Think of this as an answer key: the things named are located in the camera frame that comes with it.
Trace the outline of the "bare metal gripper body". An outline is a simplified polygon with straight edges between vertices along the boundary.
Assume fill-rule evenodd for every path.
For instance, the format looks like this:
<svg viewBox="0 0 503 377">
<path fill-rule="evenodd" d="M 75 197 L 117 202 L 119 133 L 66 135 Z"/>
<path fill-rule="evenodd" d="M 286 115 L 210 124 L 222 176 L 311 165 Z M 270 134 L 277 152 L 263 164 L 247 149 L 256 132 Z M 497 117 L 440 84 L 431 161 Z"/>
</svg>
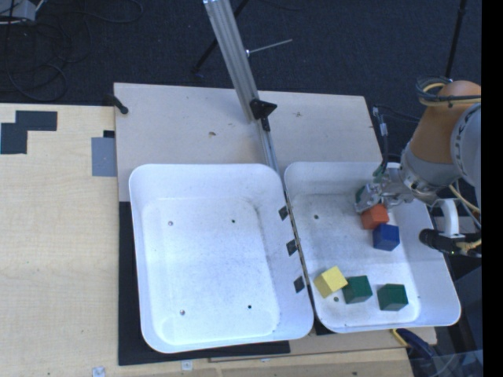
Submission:
<svg viewBox="0 0 503 377">
<path fill-rule="evenodd" d="M 385 196 L 398 197 L 398 205 L 411 203 L 414 200 L 411 190 L 400 177 L 398 167 L 383 168 L 382 165 L 379 165 L 373 172 L 372 180 L 360 187 L 355 193 L 354 203 L 366 200 L 369 207 L 375 207 L 377 204 L 382 204 L 382 199 Z"/>
</svg>

